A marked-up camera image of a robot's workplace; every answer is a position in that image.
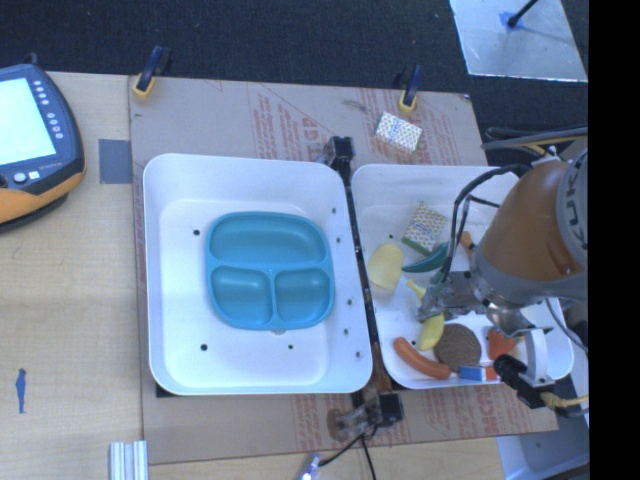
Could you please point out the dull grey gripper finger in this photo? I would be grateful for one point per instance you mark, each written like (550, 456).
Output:
(451, 314)
(426, 309)

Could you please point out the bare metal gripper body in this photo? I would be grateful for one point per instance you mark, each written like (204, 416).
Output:
(462, 293)

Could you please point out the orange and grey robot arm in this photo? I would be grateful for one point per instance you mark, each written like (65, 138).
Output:
(525, 228)

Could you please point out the yellow banana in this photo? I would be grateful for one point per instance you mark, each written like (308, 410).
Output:
(432, 333)

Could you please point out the brown round biscuit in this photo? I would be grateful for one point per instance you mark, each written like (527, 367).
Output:
(457, 347)

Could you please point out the green pea pod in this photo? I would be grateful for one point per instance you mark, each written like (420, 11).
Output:
(425, 265)

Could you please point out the orange carrot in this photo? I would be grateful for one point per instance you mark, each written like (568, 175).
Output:
(467, 242)

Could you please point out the orange sausage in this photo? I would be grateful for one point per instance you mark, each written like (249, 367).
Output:
(420, 360)

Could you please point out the orange toy food piece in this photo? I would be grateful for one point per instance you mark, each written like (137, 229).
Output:
(499, 345)

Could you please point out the pale yellow potato chip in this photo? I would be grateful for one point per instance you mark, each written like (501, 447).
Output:
(386, 265)

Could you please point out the blue white red packet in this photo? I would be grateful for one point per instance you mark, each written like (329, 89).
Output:
(472, 372)

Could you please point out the white patterned carton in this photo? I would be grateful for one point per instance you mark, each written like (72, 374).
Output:
(398, 132)
(425, 228)

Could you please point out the thin black rod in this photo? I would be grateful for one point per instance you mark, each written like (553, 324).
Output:
(358, 248)

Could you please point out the white plastic tray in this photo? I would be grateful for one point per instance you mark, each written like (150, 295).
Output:
(180, 288)
(395, 188)

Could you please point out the blue divided plate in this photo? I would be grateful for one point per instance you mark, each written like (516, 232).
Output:
(270, 248)

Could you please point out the brown cardboard board red print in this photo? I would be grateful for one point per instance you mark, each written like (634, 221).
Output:
(225, 113)

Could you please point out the black cylinder on white bracket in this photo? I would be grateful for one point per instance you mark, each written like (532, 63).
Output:
(515, 374)

